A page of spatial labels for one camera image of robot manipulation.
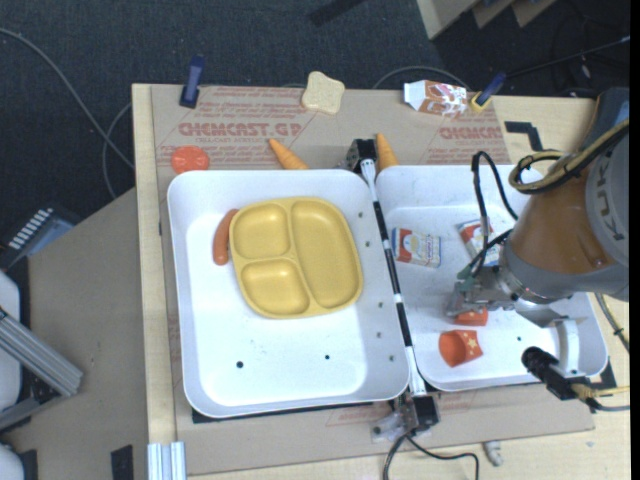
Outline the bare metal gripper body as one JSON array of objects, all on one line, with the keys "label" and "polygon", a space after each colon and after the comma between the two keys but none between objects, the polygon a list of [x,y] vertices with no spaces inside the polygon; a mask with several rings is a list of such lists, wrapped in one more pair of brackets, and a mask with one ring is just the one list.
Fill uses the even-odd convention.
[{"label": "bare metal gripper body", "polygon": [[506,267],[489,266],[473,271],[470,267],[457,275],[455,288],[466,292],[468,310],[470,304],[479,300],[492,300],[495,309],[531,312],[546,310],[562,300],[560,296],[541,295],[525,287]]}]

